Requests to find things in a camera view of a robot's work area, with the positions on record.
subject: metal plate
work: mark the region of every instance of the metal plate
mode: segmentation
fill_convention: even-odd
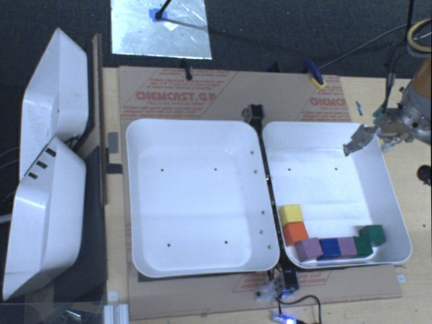
[[[113,53],[211,59],[204,0],[173,0],[167,17],[154,21],[150,10],[165,1],[111,0]]]

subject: block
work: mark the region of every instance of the block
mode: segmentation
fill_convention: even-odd
[[[360,236],[368,236],[373,246],[379,246],[385,242],[385,234],[382,225],[367,225],[359,231]]]
[[[287,223],[303,222],[303,214],[300,205],[284,205],[279,209],[279,217],[281,219],[281,226]]]
[[[293,222],[285,224],[282,228],[286,246],[293,246],[297,242],[309,239],[308,232],[303,222]]]
[[[355,257],[357,255],[356,243],[353,237],[337,238],[339,244],[340,256],[342,258]]]
[[[373,253],[371,239],[368,236],[355,236],[357,256],[365,258]]]
[[[323,255],[323,249],[318,238],[310,238],[297,242],[296,251],[300,262],[319,258]]]
[[[319,244],[323,249],[323,256],[319,258],[319,260],[323,259],[335,259],[340,257],[340,249],[338,239],[320,239]]]

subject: purple block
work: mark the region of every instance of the purple block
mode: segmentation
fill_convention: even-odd
[[[354,238],[338,238],[340,256],[344,257],[355,257],[357,255],[356,243]]]
[[[304,239],[296,244],[298,260],[300,262],[321,257],[323,249],[318,238]]]

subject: black pole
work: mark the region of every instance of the black pole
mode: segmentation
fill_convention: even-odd
[[[408,31],[411,28],[413,9],[414,9],[414,0],[410,0],[410,5],[408,6],[408,20],[406,21],[406,32],[405,32],[404,41],[406,41],[406,35],[408,34]]]
[[[166,10],[166,8],[168,7],[168,5],[169,5],[170,2],[171,2],[171,0],[167,0],[163,4],[162,8],[158,12],[155,13],[155,18],[157,20],[161,20],[162,19],[163,12]]]

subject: wooden surface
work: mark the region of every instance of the wooden surface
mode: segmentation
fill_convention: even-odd
[[[383,101],[384,79],[340,78],[352,121],[372,124],[372,113]],[[119,131],[118,71],[103,72],[106,132]],[[396,80],[389,107],[400,101],[399,87],[407,80]],[[361,104],[360,116],[356,101]],[[119,153],[110,155],[111,163],[121,163]],[[406,279],[401,283],[402,298],[323,305],[323,323],[428,323],[432,318],[431,188],[416,178],[420,165],[431,164],[431,147],[417,140],[399,144],[385,155],[408,233],[412,242],[411,258],[396,272]],[[119,302],[128,301],[122,175],[107,178],[108,204],[105,207],[108,254],[107,291],[117,291]],[[296,306],[289,310],[306,323],[317,321],[316,306]],[[252,310],[215,315],[174,317],[133,321],[133,324],[261,324],[271,323],[271,311]]]

